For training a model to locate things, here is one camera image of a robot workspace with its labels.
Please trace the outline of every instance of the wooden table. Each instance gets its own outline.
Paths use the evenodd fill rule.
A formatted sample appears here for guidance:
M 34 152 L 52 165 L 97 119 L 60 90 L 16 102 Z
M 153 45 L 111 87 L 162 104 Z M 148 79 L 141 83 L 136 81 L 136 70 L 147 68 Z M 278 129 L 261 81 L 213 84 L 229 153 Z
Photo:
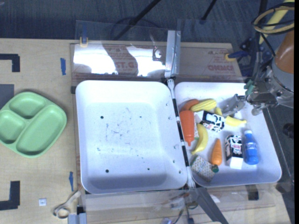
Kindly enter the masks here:
M 70 44 L 74 42 L 77 41 L 0 39 L 0 53 L 13 53 L 21 57 L 20 72 L 11 72 L 11 61 L 0 61 L 0 84 L 14 84 L 14 94 L 33 91 L 45 96 L 64 109 L 68 119 L 55 144 L 38 158 L 22 157 L 0 145 L 0 201 L 8 200 L 11 181 L 21 183 L 18 209 L 0 211 L 0 224 L 67 223 L 67 219 L 60 220 L 52 213 L 72 194 L 70 172 L 73 172 L 74 189 L 77 189 L 73 95 L 70 92 Z M 66 61 L 66 75 L 62 74 L 60 58 Z M 273 185 L 270 188 L 274 206 L 224 211 L 223 215 L 229 223 L 290 223 L 281 194 Z M 39 206 L 40 198 L 47 199 L 46 206 Z M 71 213 L 76 212 L 76 206 L 77 202 L 70 206 Z M 193 217 L 196 223 L 211 221 L 206 214 L 194 214 Z M 150 223 L 159 224 L 161 219 Z

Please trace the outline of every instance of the orange carrot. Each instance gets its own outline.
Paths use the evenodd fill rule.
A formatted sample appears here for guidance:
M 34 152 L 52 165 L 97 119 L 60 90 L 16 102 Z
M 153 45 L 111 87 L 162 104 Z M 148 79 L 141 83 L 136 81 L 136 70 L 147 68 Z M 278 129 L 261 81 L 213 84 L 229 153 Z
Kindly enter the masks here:
M 198 99 L 191 99 L 189 101 L 187 101 L 186 104 L 183 105 L 181 111 L 184 111 L 184 110 L 190 110 L 190 108 L 193 106 L 193 105 L 196 105 L 199 103 L 199 100 Z
M 215 164 L 218 166 L 222 164 L 222 149 L 220 139 L 217 139 L 214 145 L 211 155 L 211 164 Z

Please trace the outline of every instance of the blue bottle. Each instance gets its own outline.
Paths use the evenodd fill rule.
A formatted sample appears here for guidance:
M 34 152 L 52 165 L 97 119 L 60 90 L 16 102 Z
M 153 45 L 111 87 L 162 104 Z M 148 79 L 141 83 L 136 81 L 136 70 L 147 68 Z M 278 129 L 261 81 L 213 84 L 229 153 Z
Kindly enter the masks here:
M 252 137 L 252 131 L 251 130 L 246 130 L 244 132 L 244 135 L 245 135 L 244 161 L 247 164 L 250 164 L 250 165 L 258 164 L 259 160 L 258 160 L 258 155 L 257 155 L 256 142 L 254 141 L 254 138 Z

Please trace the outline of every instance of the green divided plate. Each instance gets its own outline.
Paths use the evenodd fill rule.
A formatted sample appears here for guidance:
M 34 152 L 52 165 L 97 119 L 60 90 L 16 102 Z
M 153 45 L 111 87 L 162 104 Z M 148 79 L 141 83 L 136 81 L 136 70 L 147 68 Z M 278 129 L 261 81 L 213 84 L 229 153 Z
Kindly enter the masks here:
M 56 104 L 33 92 L 14 96 L 0 110 L 0 143 L 25 157 L 44 154 L 66 125 Z

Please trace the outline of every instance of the gray floor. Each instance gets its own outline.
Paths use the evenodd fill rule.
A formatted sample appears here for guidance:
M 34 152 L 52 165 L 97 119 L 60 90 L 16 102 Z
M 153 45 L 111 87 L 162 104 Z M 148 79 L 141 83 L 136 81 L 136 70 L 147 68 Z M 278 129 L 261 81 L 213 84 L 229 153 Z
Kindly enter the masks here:
M 134 17 L 153 0 L 0 0 L 0 38 L 74 39 L 76 21 L 117 23 Z M 260 0 L 218 0 L 207 24 L 196 36 L 188 35 L 188 25 L 205 13 L 212 0 L 162 0 L 145 15 L 139 26 L 184 29 L 185 41 L 204 41 L 208 32 L 213 42 L 231 42 L 234 48 L 253 34 L 250 22 L 258 15 Z M 267 8 L 284 0 L 269 0 Z M 280 38 L 271 37 L 273 47 Z M 265 114 L 273 142 L 284 170 L 281 183 L 294 176 L 294 141 L 282 133 L 284 124 L 293 123 L 293 109 L 278 106 Z M 294 186 L 282 188 L 294 223 Z

